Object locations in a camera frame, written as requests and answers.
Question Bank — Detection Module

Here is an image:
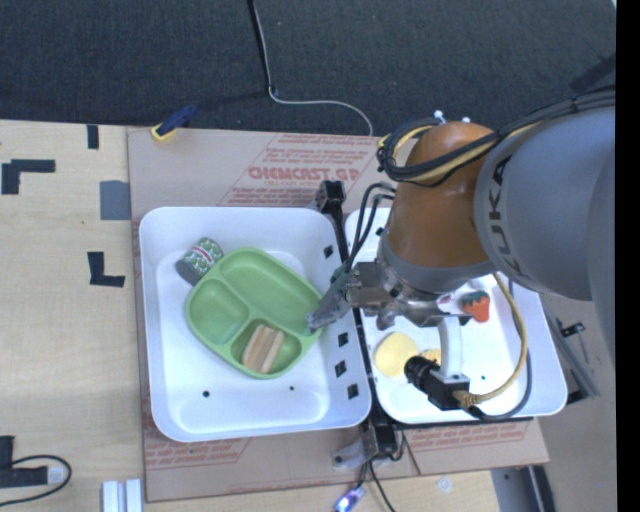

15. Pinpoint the green patterned can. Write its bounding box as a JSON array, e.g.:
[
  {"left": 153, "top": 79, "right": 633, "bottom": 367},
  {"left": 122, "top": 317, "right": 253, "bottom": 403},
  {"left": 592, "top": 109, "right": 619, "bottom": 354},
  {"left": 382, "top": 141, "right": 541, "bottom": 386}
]
[{"left": 174, "top": 236, "right": 225, "bottom": 287}]

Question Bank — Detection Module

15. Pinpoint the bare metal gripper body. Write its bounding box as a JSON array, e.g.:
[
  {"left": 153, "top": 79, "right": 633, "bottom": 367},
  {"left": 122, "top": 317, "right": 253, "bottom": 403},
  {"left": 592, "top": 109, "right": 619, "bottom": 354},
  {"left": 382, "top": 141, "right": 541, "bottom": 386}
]
[{"left": 344, "top": 260, "right": 454, "bottom": 332}]

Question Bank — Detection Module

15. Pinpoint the brown cardboard board red print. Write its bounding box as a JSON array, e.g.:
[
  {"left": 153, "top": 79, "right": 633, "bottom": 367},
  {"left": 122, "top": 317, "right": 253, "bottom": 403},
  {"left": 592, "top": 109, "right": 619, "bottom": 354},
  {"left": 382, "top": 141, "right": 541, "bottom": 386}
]
[{"left": 127, "top": 127, "right": 551, "bottom": 504}]

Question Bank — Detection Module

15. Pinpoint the red strawberry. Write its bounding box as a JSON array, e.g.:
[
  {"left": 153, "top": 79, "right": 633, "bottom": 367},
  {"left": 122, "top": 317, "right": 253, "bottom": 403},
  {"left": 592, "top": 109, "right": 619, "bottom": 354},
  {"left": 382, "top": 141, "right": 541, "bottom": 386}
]
[{"left": 459, "top": 289, "right": 492, "bottom": 323}]

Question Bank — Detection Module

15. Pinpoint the white plastic tray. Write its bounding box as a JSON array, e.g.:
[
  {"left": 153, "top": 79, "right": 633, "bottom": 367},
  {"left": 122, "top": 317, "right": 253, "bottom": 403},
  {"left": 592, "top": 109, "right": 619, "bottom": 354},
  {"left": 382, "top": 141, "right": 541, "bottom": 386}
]
[
  {"left": 138, "top": 205, "right": 373, "bottom": 444},
  {"left": 344, "top": 207, "right": 569, "bottom": 426}
]

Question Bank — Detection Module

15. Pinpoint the black cylinder on white bracket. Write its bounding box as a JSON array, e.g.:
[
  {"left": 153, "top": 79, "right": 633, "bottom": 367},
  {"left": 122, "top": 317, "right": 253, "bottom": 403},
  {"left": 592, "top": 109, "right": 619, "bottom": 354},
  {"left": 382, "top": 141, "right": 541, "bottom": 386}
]
[{"left": 403, "top": 314, "right": 474, "bottom": 413}]

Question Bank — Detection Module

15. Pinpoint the yellow round slice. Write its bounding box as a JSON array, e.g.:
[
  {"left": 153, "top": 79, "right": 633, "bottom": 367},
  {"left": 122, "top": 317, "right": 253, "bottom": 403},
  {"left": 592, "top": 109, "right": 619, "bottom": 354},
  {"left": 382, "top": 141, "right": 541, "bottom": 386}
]
[{"left": 373, "top": 331, "right": 421, "bottom": 377}]

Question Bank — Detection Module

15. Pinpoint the black block with wires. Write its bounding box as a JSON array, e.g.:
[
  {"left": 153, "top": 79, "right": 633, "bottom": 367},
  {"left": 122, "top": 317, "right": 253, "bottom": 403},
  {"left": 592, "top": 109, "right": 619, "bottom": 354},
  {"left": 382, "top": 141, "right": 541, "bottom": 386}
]
[
  {"left": 370, "top": 420, "right": 400, "bottom": 459},
  {"left": 316, "top": 180, "right": 348, "bottom": 217}
]

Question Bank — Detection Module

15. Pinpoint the green divided plate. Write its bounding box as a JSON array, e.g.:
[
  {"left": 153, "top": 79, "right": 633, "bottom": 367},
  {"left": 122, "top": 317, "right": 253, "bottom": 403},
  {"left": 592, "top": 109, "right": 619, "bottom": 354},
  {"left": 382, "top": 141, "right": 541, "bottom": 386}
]
[{"left": 184, "top": 246, "right": 324, "bottom": 381}]

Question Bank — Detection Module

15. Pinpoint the tan hot dog bun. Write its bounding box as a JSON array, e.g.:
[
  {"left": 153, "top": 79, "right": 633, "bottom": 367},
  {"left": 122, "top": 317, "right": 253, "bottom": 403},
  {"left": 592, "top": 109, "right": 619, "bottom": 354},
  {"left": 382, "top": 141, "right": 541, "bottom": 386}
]
[{"left": 240, "top": 323, "right": 287, "bottom": 375}]

